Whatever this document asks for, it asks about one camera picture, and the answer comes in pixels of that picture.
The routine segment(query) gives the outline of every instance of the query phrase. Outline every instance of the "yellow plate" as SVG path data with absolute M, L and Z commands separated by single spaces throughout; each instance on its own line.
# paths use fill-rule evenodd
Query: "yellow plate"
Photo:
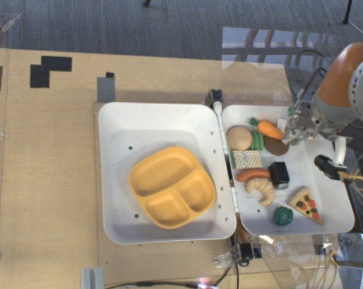
M 164 229 L 176 229 L 208 210 L 215 186 L 197 158 L 173 146 L 138 162 L 129 186 L 148 217 Z

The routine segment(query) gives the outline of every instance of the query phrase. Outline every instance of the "sausage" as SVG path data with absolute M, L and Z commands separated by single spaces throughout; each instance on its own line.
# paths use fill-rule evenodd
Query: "sausage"
M 264 170 L 262 168 L 252 168 L 252 169 L 246 169 L 243 172 L 240 172 L 236 180 L 238 182 L 244 182 L 245 180 L 251 179 L 251 178 L 269 178 L 271 176 L 271 173 L 268 170 Z

